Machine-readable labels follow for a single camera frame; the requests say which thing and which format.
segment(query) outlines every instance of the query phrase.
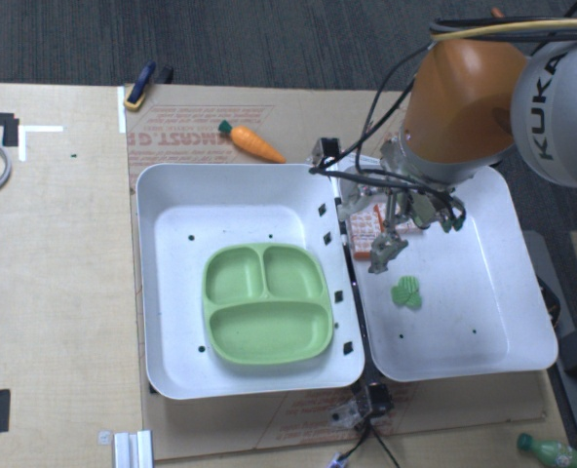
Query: orange carrot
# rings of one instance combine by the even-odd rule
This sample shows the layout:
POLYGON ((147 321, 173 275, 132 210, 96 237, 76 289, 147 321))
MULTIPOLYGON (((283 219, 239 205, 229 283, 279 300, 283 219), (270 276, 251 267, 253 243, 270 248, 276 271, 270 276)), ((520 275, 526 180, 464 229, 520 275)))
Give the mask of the orange carrot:
POLYGON ((219 125, 219 131, 229 134, 235 145, 250 154, 275 163, 285 163, 287 161, 269 142, 248 127, 243 125, 232 127, 226 120, 223 120, 219 125))

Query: green plate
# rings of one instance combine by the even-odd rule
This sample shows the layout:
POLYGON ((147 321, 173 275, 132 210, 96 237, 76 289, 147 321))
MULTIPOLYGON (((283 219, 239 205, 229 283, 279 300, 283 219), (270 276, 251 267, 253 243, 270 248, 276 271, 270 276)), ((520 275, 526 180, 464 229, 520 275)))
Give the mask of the green plate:
POLYGON ((294 245, 224 248, 204 268, 212 347, 225 360, 274 365, 310 359, 331 341, 333 322, 318 261, 294 245))

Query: gray floor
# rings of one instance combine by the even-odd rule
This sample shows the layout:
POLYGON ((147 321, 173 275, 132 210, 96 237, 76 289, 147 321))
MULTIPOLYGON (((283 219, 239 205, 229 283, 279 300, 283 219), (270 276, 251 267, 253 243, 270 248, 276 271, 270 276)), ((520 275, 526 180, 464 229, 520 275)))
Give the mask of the gray floor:
MULTIPOLYGON (((191 85, 374 90, 429 41, 436 18, 562 16, 576 0, 0 0, 0 82, 121 85, 149 60, 191 85)), ((520 46, 524 52, 531 48, 520 46)), ((390 82, 401 90, 413 65, 390 82)), ((514 155, 498 170, 523 230, 546 242, 577 328, 577 190, 542 180, 514 155)), ((568 431, 577 426, 557 367, 568 431)))

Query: cardboard sheet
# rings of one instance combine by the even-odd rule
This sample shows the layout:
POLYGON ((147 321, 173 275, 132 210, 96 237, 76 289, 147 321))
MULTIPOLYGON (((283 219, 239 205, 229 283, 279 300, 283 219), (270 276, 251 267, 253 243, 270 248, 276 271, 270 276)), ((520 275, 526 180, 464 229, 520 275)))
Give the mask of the cardboard sheet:
MULTIPOLYGON (((253 163, 217 130, 221 120, 256 130, 289 162, 308 160, 319 137, 338 137, 347 147, 362 128, 371 102, 368 92, 306 92, 263 89, 154 86, 137 113, 127 113, 130 186, 157 163, 253 163)), ((374 117, 397 94, 382 96, 374 117)), ((381 142, 397 133, 404 110, 370 140, 364 154, 377 156, 381 142)), ((142 318, 142 285, 134 211, 137 313, 142 318)), ((346 389, 170 401, 151 393, 139 325, 144 428, 154 432, 158 460, 252 449, 271 449, 354 439, 353 430, 330 427, 329 412, 351 398, 346 389)), ((382 435, 541 419, 542 373, 523 372, 388 382, 395 408, 378 419, 382 435)))

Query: white plastic tray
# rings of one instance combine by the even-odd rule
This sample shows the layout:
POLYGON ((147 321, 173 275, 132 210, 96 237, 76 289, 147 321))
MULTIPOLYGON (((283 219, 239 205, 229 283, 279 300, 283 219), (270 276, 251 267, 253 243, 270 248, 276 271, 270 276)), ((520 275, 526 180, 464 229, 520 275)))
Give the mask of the white plastic tray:
POLYGON ((329 180, 308 168, 162 164, 139 176, 146 366, 152 386, 165 397, 334 388, 362 374, 365 350, 335 196, 329 180), (240 366, 213 352, 204 324, 204 265, 221 248, 256 242, 297 245, 321 264, 335 323, 322 354, 278 366, 240 366), (336 301, 337 292, 342 301, 336 301))
POLYGON ((485 168, 456 196, 468 214, 460 231, 409 235, 382 274, 354 262, 374 363, 397 381, 550 367, 558 343, 507 182, 485 168), (418 279, 420 309, 392 302, 402 276, 418 279))

